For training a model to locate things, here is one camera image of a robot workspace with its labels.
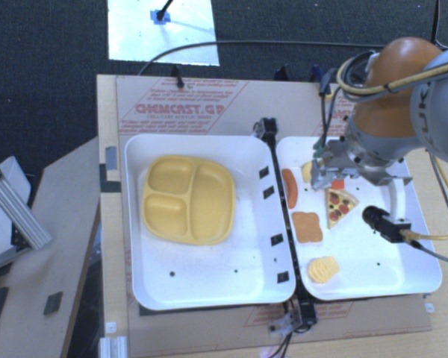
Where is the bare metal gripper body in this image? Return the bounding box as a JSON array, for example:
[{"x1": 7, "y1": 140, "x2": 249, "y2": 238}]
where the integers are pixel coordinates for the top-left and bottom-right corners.
[{"x1": 320, "y1": 139, "x2": 413, "y2": 187}]

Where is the pale yellow round toy food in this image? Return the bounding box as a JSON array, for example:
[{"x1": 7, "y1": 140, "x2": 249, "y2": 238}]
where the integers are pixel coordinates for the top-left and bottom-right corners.
[{"x1": 301, "y1": 160, "x2": 316, "y2": 183}]

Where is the pizza slice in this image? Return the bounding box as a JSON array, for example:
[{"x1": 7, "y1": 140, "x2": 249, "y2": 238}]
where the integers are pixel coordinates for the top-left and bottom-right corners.
[{"x1": 325, "y1": 188, "x2": 361, "y2": 230}]

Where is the red sausage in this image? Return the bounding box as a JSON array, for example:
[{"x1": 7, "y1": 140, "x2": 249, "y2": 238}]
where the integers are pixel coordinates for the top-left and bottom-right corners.
[{"x1": 281, "y1": 168, "x2": 299, "y2": 210}]

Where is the thin black and white rod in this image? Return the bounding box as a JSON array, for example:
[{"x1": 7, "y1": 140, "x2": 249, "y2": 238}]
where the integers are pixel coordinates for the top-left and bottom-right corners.
[{"x1": 267, "y1": 131, "x2": 308, "y2": 307}]

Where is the brown toast slice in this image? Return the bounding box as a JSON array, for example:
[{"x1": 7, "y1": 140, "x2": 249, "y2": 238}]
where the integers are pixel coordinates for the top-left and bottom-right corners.
[{"x1": 291, "y1": 211, "x2": 324, "y2": 245}]

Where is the yellow ridged biscuit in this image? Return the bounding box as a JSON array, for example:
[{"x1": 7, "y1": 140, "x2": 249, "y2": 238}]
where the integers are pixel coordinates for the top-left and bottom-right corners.
[{"x1": 307, "y1": 256, "x2": 341, "y2": 285}]

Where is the white plastic tray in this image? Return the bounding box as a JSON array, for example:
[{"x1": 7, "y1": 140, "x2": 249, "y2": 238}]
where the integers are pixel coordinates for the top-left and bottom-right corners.
[
  {"x1": 275, "y1": 136, "x2": 444, "y2": 302},
  {"x1": 123, "y1": 133, "x2": 297, "y2": 312}
]

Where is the yellow divided plate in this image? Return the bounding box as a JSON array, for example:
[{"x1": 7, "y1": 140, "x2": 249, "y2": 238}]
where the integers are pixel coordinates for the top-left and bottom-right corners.
[{"x1": 140, "y1": 154, "x2": 237, "y2": 247}]

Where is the brown cardboard board red print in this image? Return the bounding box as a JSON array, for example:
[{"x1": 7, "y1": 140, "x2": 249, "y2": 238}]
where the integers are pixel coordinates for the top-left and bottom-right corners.
[{"x1": 115, "y1": 74, "x2": 434, "y2": 358}]

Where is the black cylinder on white bracket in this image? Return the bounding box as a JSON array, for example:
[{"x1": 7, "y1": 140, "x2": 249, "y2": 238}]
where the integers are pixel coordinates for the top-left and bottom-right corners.
[{"x1": 361, "y1": 178, "x2": 414, "y2": 245}]

